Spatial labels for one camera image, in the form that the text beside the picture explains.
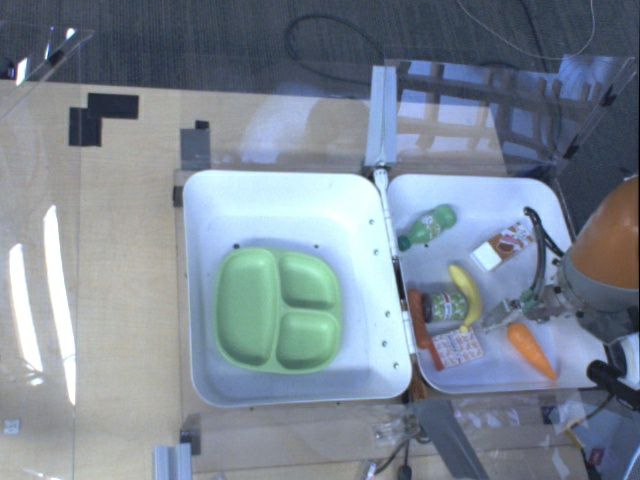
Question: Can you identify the black cylinder on white bracket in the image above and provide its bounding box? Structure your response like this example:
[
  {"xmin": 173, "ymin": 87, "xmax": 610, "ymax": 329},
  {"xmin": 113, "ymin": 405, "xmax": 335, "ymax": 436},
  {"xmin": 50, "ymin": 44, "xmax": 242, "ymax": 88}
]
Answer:
[{"xmin": 586, "ymin": 331, "xmax": 640, "ymax": 412}]

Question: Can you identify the small can with green label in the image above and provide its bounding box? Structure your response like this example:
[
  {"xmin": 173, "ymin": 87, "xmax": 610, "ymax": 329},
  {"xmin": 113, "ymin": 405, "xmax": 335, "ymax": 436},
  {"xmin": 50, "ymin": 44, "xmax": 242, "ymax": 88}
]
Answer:
[{"xmin": 420, "ymin": 291, "xmax": 470, "ymax": 325}]

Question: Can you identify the yellow banana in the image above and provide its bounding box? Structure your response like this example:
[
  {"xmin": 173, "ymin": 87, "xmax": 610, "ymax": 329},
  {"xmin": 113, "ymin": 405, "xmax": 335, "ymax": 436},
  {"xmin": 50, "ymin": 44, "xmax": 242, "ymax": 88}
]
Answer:
[{"xmin": 447, "ymin": 263, "xmax": 483, "ymax": 335}]

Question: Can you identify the orange sausage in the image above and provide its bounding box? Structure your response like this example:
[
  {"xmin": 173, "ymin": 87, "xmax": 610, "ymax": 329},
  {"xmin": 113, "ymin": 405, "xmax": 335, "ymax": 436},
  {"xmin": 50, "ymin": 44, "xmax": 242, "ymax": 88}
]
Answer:
[{"xmin": 406, "ymin": 288, "xmax": 446, "ymax": 372}]

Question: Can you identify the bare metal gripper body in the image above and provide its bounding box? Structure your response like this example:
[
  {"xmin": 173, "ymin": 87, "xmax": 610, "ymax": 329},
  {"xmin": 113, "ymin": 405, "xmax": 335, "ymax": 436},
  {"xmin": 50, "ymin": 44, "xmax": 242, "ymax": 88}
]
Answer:
[{"xmin": 518, "ymin": 284, "xmax": 584, "ymax": 325}]

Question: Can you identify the green plastic bottle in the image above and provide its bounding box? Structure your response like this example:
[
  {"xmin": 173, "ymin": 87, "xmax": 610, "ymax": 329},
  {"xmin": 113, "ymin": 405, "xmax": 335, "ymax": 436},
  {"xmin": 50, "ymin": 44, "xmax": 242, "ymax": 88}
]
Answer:
[{"xmin": 396, "ymin": 203, "xmax": 458, "ymax": 253}]

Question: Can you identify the orange and white carton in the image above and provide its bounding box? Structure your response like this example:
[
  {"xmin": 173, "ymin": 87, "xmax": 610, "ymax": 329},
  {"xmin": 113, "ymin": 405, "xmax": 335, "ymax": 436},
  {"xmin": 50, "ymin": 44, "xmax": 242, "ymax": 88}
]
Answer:
[{"xmin": 469, "ymin": 220, "xmax": 537, "ymax": 272}]

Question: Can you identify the green divided plate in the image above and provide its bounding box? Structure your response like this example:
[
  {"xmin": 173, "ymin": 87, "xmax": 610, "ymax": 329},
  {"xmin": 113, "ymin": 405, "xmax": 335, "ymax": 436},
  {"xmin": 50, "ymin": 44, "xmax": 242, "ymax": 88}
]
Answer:
[{"xmin": 213, "ymin": 246, "xmax": 344, "ymax": 375}]

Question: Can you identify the orange carrot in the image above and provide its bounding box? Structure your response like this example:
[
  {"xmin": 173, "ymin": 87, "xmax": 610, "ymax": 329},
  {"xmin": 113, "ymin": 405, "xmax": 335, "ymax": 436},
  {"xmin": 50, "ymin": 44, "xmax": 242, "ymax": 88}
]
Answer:
[{"xmin": 506, "ymin": 321, "xmax": 558, "ymax": 382}]

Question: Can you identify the white packet with orange print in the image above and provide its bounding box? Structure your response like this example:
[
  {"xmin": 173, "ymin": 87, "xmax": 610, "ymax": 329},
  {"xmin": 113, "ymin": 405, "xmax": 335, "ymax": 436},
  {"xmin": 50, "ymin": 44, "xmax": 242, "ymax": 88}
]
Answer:
[{"xmin": 430, "ymin": 328, "xmax": 485, "ymax": 370}]

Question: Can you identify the white plastic tray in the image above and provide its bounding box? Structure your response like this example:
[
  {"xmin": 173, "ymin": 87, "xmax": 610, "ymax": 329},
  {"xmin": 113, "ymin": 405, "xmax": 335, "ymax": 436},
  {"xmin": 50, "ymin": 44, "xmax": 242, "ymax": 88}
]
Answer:
[
  {"xmin": 386, "ymin": 173, "xmax": 610, "ymax": 396},
  {"xmin": 181, "ymin": 169, "xmax": 414, "ymax": 410}
]

